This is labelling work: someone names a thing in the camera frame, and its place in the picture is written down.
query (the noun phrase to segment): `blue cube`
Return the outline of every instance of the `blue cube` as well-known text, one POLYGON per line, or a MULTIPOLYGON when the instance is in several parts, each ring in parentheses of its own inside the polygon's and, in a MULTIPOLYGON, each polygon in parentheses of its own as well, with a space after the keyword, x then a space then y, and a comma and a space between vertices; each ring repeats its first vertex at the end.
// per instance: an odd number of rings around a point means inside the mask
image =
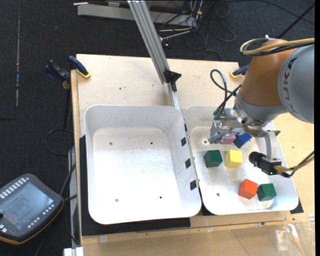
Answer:
POLYGON ((241 149, 241 147, 252 138, 252 136, 245 132, 243 135, 236 134, 235 135, 235 140, 233 143, 237 146, 238 149, 241 149))

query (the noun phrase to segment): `black bracket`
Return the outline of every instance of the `black bracket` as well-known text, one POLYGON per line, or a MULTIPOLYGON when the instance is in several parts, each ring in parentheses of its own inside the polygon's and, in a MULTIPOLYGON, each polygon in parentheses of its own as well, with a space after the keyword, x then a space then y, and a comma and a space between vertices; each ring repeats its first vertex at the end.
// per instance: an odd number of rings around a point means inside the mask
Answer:
POLYGON ((171 88, 174 92, 177 91, 176 81, 181 77, 181 74, 166 70, 163 72, 166 82, 171 84, 171 88))

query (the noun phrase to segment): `yellow cable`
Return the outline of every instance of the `yellow cable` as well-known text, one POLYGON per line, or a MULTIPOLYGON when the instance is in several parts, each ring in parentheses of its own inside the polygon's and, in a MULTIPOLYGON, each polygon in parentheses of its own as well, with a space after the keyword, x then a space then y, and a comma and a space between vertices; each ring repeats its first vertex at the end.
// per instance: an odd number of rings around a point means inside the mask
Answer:
POLYGON ((308 44, 308 43, 314 43, 315 42, 315 38, 313 37, 313 38, 307 38, 307 39, 301 39, 301 40, 294 40, 294 41, 287 41, 287 42, 280 42, 280 43, 270 44, 270 45, 259 47, 257 49, 253 49, 253 50, 243 50, 245 45, 249 44, 253 40, 254 39, 252 39, 250 41, 247 41, 243 45, 241 45, 240 53, 242 53, 243 55, 257 54, 257 53, 261 53, 261 52, 264 52, 266 50, 277 48, 277 47, 295 46, 295 45, 298 45, 298 44, 308 44))
POLYGON ((297 166, 294 166, 292 168, 286 168, 284 166, 281 165, 276 165, 274 168, 278 171, 278 173, 283 173, 283 172, 287 172, 287 171, 297 171, 300 168, 306 166, 307 164, 309 164, 311 161, 313 161, 315 159, 315 156, 313 155, 312 157, 310 157, 307 161, 305 161, 302 164, 299 164, 297 166))

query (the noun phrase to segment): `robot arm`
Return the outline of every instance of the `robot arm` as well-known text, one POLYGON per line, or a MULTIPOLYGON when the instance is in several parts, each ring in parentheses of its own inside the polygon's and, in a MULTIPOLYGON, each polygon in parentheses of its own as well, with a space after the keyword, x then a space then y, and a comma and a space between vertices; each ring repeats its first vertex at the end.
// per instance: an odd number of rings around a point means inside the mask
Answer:
POLYGON ((289 45, 289 42, 266 40, 261 49, 270 51, 252 58, 234 107, 224 109, 218 118, 215 116, 208 140, 218 144, 225 137, 244 132, 264 137, 266 154, 252 152, 249 161, 266 174, 276 175, 282 172, 278 168, 281 160, 277 158, 276 146, 280 131, 265 131, 263 127, 287 112, 314 124, 315 46, 313 39, 311 45, 300 44, 301 47, 291 46, 288 50, 271 53, 276 46, 289 45))

